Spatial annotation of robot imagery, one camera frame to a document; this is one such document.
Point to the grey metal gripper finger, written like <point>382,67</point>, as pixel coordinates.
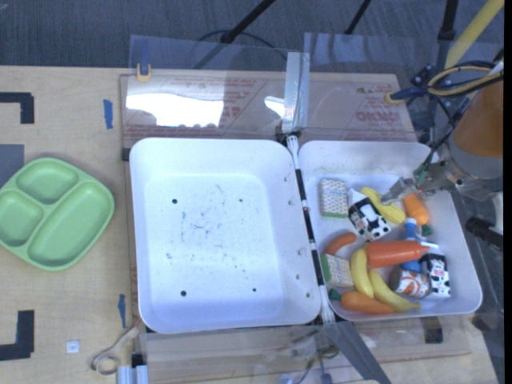
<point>424,190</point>
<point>396,188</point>

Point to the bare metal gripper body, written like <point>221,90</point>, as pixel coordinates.
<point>444,176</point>

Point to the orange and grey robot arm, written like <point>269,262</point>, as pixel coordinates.
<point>480,126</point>

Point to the orange carrot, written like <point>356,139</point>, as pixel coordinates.
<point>416,210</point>
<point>366,302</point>

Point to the yellow corn cob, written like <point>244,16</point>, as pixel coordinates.
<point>394,211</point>

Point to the cow print milk carton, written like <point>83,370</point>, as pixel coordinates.
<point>438,274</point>
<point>368,218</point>

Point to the blue bottle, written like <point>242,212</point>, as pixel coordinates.
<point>410,230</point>

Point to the white plastic tray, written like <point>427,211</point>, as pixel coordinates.
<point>220,238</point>
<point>360,162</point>

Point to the green patterned small carton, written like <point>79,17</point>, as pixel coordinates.
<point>333,198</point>
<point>339,271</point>

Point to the orange squeeze bottle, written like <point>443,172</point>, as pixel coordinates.
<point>394,253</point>

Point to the orange sausage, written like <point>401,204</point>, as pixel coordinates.
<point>340,242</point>

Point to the yellow banana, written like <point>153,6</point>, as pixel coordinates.
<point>390,294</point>
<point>361,272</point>

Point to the brown cardboard board red print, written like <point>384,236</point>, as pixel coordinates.
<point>248,102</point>

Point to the green divided plate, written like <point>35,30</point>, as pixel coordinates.
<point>56,214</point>

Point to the small white square tag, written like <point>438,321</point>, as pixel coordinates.
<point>73,346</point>

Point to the black cylinder on white bracket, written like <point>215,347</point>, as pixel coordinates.
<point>482,228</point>

